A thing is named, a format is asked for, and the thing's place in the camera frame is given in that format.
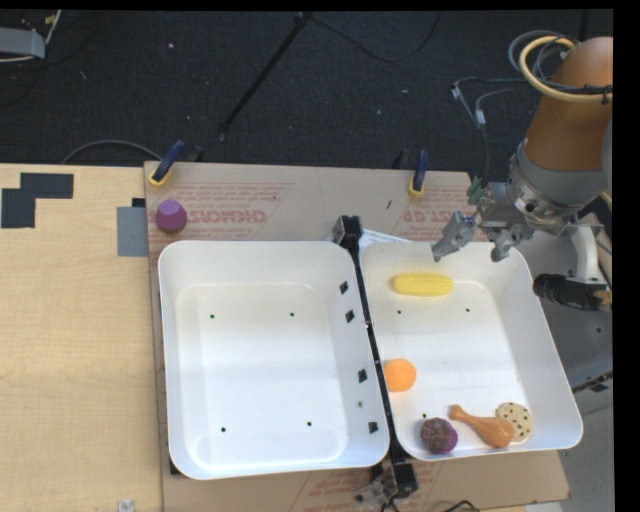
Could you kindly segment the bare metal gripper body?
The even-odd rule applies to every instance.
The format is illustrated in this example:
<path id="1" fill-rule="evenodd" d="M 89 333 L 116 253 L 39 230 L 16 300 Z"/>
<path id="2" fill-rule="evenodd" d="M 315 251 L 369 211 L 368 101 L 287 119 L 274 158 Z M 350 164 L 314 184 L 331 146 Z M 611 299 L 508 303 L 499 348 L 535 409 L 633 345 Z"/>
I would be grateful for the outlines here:
<path id="1" fill-rule="evenodd" d="M 474 220 L 493 242 L 521 242 L 538 231 L 558 235 L 568 209 L 529 184 L 489 182 L 473 193 Z"/>

